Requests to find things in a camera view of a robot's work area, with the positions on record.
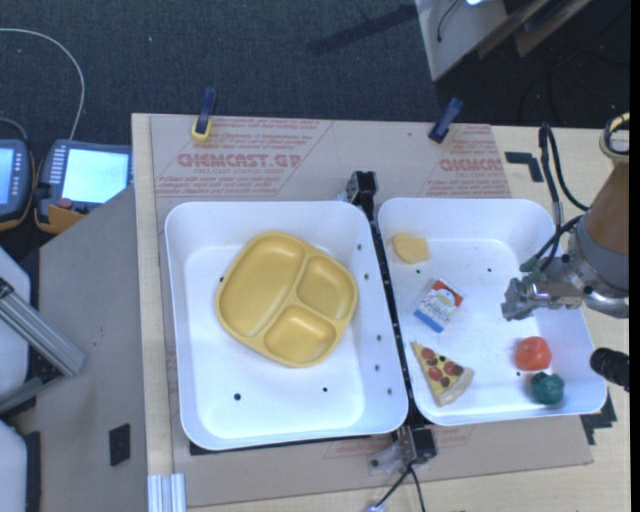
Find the black cylinder on white bracket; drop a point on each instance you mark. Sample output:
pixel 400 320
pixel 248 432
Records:
pixel 611 364

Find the orange tomato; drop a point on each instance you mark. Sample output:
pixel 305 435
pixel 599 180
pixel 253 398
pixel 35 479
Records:
pixel 533 353

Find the brown cardboard board red print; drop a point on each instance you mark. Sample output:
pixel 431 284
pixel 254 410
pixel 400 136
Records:
pixel 320 155

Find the yellow pizza slice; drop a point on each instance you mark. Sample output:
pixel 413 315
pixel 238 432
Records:
pixel 440 372

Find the yellow divided plate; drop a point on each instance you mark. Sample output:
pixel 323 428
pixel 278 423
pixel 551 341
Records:
pixel 280 295

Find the white blue orange carton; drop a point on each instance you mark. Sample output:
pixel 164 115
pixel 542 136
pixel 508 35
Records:
pixel 439 305

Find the green broccoli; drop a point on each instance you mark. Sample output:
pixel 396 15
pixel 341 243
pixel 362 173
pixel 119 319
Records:
pixel 547 388

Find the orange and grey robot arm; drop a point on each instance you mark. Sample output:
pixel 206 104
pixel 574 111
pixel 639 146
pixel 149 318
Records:
pixel 607 215

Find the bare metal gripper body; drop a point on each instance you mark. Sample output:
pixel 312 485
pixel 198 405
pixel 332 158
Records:
pixel 567 290

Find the yellow biscuit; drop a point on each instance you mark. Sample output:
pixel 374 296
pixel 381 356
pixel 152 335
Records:
pixel 411 248

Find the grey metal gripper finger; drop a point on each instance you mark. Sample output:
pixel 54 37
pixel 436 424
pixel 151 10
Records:
pixel 516 288
pixel 515 309

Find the white plastic tray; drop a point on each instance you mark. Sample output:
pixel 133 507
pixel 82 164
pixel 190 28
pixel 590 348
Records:
pixel 280 400
pixel 490 310

